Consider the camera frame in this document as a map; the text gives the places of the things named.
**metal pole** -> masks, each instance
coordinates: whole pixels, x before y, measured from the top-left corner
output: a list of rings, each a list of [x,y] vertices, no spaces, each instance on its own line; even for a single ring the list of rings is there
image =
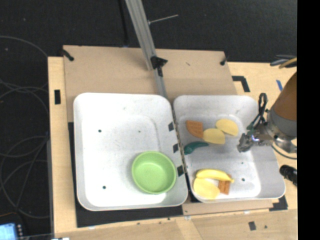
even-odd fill
[[[158,92],[161,96],[167,98],[167,91],[161,70],[162,66],[155,67],[151,60],[152,58],[156,58],[157,54],[142,0],[125,0],[125,3],[142,49],[147,69],[154,71],[154,79]]]

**toy fruit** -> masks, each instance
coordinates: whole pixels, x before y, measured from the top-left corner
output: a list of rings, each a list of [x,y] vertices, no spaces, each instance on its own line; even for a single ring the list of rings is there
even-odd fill
[[[204,129],[202,122],[187,120],[185,121],[186,128],[190,134],[200,139],[204,136]]]
[[[226,172],[218,169],[201,169],[196,172],[195,176],[199,179],[209,178],[219,181],[230,181],[231,183],[235,182]]]
[[[239,132],[239,128],[237,124],[230,119],[220,119],[215,123],[215,127],[220,129],[226,134],[230,134],[232,136],[237,136]]]
[[[213,143],[213,144],[225,144],[226,137],[225,134],[216,128],[209,128],[203,132],[203,140],[205,142]]]
[[[204,178],[195,178],[193,190],[199,196],[213,200],[220,194],[220,189]]]

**black cable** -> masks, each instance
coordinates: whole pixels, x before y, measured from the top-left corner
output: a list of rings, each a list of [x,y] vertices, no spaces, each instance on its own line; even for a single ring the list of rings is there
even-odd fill
[[[298,160],[297,157],[291,157],[291,156],[288,156],[288,155],[285,155],[283,153],[281,153],[279,150],[277,150],[273,145],[271,146],[273,148],[273,150],[275,150],[279,155],[285,157],[285,158],[288,158],[288,159],[292,159],[292,160]]]
[[[47,160],[43,160],[43,159],[38,159],[36,162],[41,162],[41,163],[47,163]],[[7,177],[6,179],[3,181],[3,185],[5,185],[10,179],[11,177],[17,172],[19,171],[21,168],[25,167],[28,164],[31,164],[32,161],[29,162],[24,162],[23,164],[20,164],[17,168],[15,168]]]
[[[14,150],[17,146],[19,146],[21,143],[24,143],[24,142],[27,142],[29,140],[33,140],[33,139],[43,139],[45,138],[45,136],[32,136],[32,137],[29,137],[29,138],[25,138],[23,140],[20,140],[19,142],[17,142],[16,144],[14,144],[7,153],[0,153],[0,156],[1,157],[5,157],[5,158],[22,158],[22,157],[26,157],[27,155],[30,155],[34,152],[36,152],[39,148],[40,148],[40,145],[38,145],[35,149],[27,152],[27,153],[23,153],[23,154],[15,154],[15,155],[9,155],[11,153],[12,150]]]
[[[26,174],[26,176],[25,176],[24,183],[23,183],[23,186],[22,186],[22,188],[21,188],[18,201],[16,202],[16,205],[15,205],[17,210],[19,209],[21,197],[22,197],[22,195],[23,195],[23,193],[24,193],[24,191],[25,191],[25,188],[26,188],[26,185],[27,185],[27,182],[28,182],[30,173],[31,173],[31,171],[32,171],[32,169],[33,169],[33,167],[34,167],[34,165],[35,165],[35,162],[36,162],[38,156],[39,156],[40,153],[41,153],[41,150],[46,146],[46,143],[47,143],[47,142],[48,142],[48,138],[45,138],[44,141],[43,141],[43,143],[42,143],[41,148],[39,148],[39,150],[37,151],[36,155],[34,156],[32,162],[31,162],[31,165],[30,165],[30,167],[29,167],[29,170],[28,170],[28,172],[27,172],[27,174]]]
[[[297,66],[297,56],[280,54],[275,56],[277,60],[270,63],[271,67],[279,66],[282,68],[293,68]]]
[[[14,84],[14,83],[5,82],[1,78],[0,78],[0,84],[3,84],[5,87],[7,87],[10,90],[13,90],[13,89],[16,89],[16,88],[25,88],[23,86],[20,86],[20,85]],[[41,87],[30,86],[29,89],[27,89],[27,90],[16,90],[16,92],[25,94],[25,93],[30,93],[30,92],[34,93],[34,92],[37,92],[37,91],[43,91],[45,93],[48,93],[48,91],[46,89],[44,89],[44,87],[47,84],[48,83],[45,83]]]
[[[29,42],[27,40],[24,40],[24,39],[21,39],[21,38],[18,38],[18,37],[14,37],[14,36],[8,36],[8,35],[0,35],[0,39],[10,39],[10,40],[16,40],[16,41],[19,41],[19,42],[22,42],[22,43],[25,43],[25,44],[28,44],[36,49],[38,49],[46,58],[48,58],[48,55],[47,53],[42,50],[39,46],[37,46],[36,44],[32,43],[32,42]]]
[[[8,212],[8,213],[5,213],[5,214],[1,214],[1,215],[0,215],[0,218],[1,218],[1,217],[5,217],[5,216],[9,216],[9,215],[11,215],[11,214],[17,214],[17,213],[12,211],[12,212]]]
[[[21,86],[21,87],[11,89],[11,90],[5,92],[4,94],[0,95],[0,99],[2,99],[4,96],[6,96],[8,94],[11,94],[11,93],[18,91],[18,90],[25,90],[25,89],[32,89],[32,88],[34,88],[34,87],[32,87],[32,86],[22,87]],[[34,92],[29,92],[29,94],[33,95],[35,98],[37,98],[40,101],[40,103],[43,105],[47,115],[49,115],[49,110],[47,108],[47,105],[44,103],[44,101],[38,95],[36,95]]]
[[[37,150],[37,153],[36,153],[36,155],[34,156],[33,160],[32,160],[31,162],[27,162],[27,163],[31,163],[31,165],[30,165],[30,167],[29,167],[27,176],[25,177],[25,181],[24,181],[23,186],[22,186],[22,188],[21,188],[21,192],[20,192],[20,195],[19,195],[19,199],[18,199],[17,204],[15,204],[15,203],[12,201],[12,199],[10,198],[10,196],[9,196],[9,194],[8,194],[6,188],[5,188],[5,182],[3,181],[3,178],[2,178],[2,170],[3,170],[3,165],[4,165],[4,162],[5,162],[6,158],[4,158],[4,159],[2,160],[2,162],[1,162],[1,164],[0,164],[0,187],[1,187],[0,189],[3,190],[3,193],[4,193],[5,197],[6,197],[6,199],[7,199],[7,200],[11,203],[11,205],[15,208],[15,210],[16,210],[17,213],[19,212],[19,213],[21,213],[21,214],[23,214],[23,215],[25,215],[25,216],[27,216],[27,217],[29,217],[29,218],[33,218],[33,219],[48,219],[50,216],[49,216],[49,215],[46,215],[46,216],[30,215],[30,214],[24,212],[23,210],[19,209],[19,204],[20,204],[20,200],[21,200],[22,194],[23,194],[23,192],[24,192],[24,190],[25,190],[25,187],[26,187],[26,185],[27,185],[30,172],[31,172],[31,170],[32,170],[35,162],[37,161],[37,158],[38,158],[38,156],[40,155],[41,150],[44,148],[44,146],[46,145],[46,143],[47,143],[48,140],[49,140],[48,137],[45,137],[45,138],[44,138],[44,141],[41,143],[41,147]]]

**yellow banana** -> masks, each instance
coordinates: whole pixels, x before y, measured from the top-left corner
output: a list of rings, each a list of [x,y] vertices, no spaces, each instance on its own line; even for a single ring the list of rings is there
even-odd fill
[[[225,171],[218,169],[201,169],[197,171],[195,176],[199,179],[210,178],[219,181],[229,181],[231,183],[235,182]]]

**wooden board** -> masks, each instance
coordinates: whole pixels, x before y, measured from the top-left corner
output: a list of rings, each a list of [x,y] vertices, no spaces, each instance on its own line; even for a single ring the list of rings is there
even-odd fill
[[[92,228],[85,231],[56,233],[56,238],[72,240],[264,240],[298,239],[296,209],[247,214],[220,214],[172,218],[156,223]]]
[[[68,122],[73,121],[73,101],[85,92],[157,94],[153,71],[147,70],[140,48],[63,47]],[[221,65],[222,51],[157,49],[168,60],[163,80],[170,102],[180,95],[234,95],[228,65]]]

